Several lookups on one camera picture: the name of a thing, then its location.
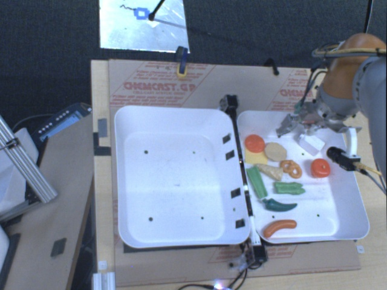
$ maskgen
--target toy cucumber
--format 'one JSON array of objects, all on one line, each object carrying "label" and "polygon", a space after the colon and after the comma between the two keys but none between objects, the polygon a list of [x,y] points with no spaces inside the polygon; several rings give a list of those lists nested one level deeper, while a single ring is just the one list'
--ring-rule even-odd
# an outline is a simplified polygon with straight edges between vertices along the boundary
[{"label": "toy cucumber", "polygon": [[271,211],[289,211],[297,206],[297,203],[284,204],[277,202],[274,199],[263,199],[262,201],[265,204],[266,209]]},{"label": "toy cucumber", "polygon": [[275,182],[274,187],[277,193],[287,193],[289,195],[301,195],[305,192],[302,184],[298,182]]},{"label": "toy cucumber", "polygon": [[262,199],[267,196],[267,190],[265,188],[264,182],[262,180],[261,173],[257,167],[251,167],[246,170],[247,176],[250,179],[254,187],[254,191],[259,199]]}]

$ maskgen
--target empty white tray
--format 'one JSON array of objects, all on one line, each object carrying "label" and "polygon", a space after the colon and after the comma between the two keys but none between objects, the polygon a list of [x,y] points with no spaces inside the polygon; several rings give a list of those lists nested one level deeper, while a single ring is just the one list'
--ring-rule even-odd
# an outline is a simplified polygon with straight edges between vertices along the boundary
[{"label": "empty white tray", "polygon": [[135,248],[249,236],[231,119],[214,109],[127,106],[115,115],[119,233]]},{"label": "empty white tray", "polygon": [[[241,144],[250,134],[261,136],[266,143],[276,142],[287,149],[287,159],[296,161],[302,168],[303,175],[293,179],[284,174],[282,181],[296,181],[304,185],[302,195],[279,195],[274,188],[274,180],[262,174],[268,191],[267,199],[282,203],[297,203],[290,211],[273,212],[266,210],[264,204],[256,197],[252,187],[252,207],[255,215],[256,229],[260,236],[271,222],[280,219],[294,219],[298,225],[295,229],[283,229],[266,239],[270,243],[316,242],[322,240],[361,239],[368,234],[369,222],[356,182],[354,172],[347,172],[334,164],[327,157],[326,151],[331,146],[345,150],[342,134],[330,129],[318,130],[316,136],[326,144],[316,155],[312,156],[296,142],[301,134],[301,126],[293,132],[278,138],[276,128],[285,118],[285,112],[246,111],[238,117],[238,129]],[[313,178],[310,172],[312,160],[326,159],[331,167],[331,174],[326,178]],[[269,165],[278,166],[278,162],[269,161]]]}]

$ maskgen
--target pretzel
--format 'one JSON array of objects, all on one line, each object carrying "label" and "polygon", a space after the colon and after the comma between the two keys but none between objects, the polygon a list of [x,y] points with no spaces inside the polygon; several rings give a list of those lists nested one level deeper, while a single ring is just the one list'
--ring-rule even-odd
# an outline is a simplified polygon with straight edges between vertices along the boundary
[{"label": "pretzel", "polygon": [[292,178],[300,178],[302,176],[300,166],[293,160],[283,160],[279,166],[283,168],[284,173],[288,173]]}]

